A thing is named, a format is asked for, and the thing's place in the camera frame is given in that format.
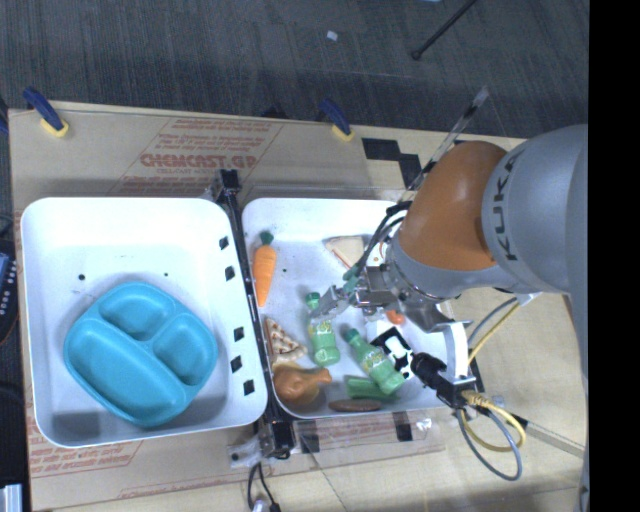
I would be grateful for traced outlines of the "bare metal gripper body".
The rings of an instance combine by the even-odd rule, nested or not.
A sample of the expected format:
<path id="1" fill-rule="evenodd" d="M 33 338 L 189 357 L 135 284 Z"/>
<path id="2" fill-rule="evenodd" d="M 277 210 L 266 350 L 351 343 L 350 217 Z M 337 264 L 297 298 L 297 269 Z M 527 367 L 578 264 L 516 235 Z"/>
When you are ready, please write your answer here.
<path id="1" fill-rule="evenodd" d="M 395 265 L 367 266 L 349 293 L 349 303 L 360 309 L 402 310 L 406 280 Z"/>

